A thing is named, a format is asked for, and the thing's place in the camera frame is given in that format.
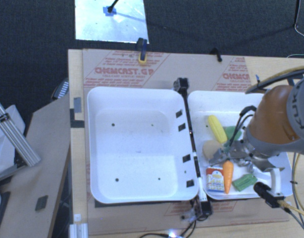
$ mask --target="yellow corn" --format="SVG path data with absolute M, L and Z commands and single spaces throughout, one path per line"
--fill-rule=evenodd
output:
M 210 115 L 208 117 L 208 123 L 217 141 L 221 144 L 227 142 L 227 135 L 218 118 L 214 115 Z

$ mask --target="toy carrot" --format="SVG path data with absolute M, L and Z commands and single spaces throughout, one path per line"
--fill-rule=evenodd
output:
M 223 183 L 225 186 L 225 193 L 228 194 L 232 182 L 233 163 L 230 160 L 225 161 L 225 163 L 222 165 L 222 169 L 223 169 Z

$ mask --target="yellow cable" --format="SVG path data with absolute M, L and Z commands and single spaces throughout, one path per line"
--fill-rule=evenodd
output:
M 294 173 L 293 173 L 293 181 L 295 181 L 295 173 L 296 173 L 296 166 L 297 166 L 297 163 L 298 163 L 298 160 L 300 158 L 300 154 L 297 155 L 297 158 L 296 158 L 296 161 L 295 161 L 295 169 L 294 169 Z M 297 190 L 295 188 L 295 184 L 293 183 L 293 186 L 294 186 L 294 190 L 295 190 L 295 195 L 296 195 L 296 199 L 297 199 L 297 202 L 299 203 L 300 207 L 302 208 L 302 210 L 304 211 L 304 207 L 301 203 L 301 200 L 300 200 L 300 197 L 297 193 Z
M 300 214 L 302 214 L 304 216 L 304 212 L 303 211 L 301 211 L 300 209 L 297 209 L 297 208 L 293 207 L 292 205 L 290 205 L 289 203 L 285 202 L 284 200 L 278 200 L 277 202 L 279 203 L 279 205 L 281 207 L 291 209 L 291 210 L 296 211 L 296 212 L 298 212 L 298 213 L 300 213 Z

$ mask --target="orange carrot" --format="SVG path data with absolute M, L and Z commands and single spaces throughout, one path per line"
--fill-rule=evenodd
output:
M 222 169 L 223 169 L 223 183 L 225 186 L 225 193 L 228 194 L 232 182 L 233 163 L 230 160 L 225 161 L 225 163 L 222 165 Z

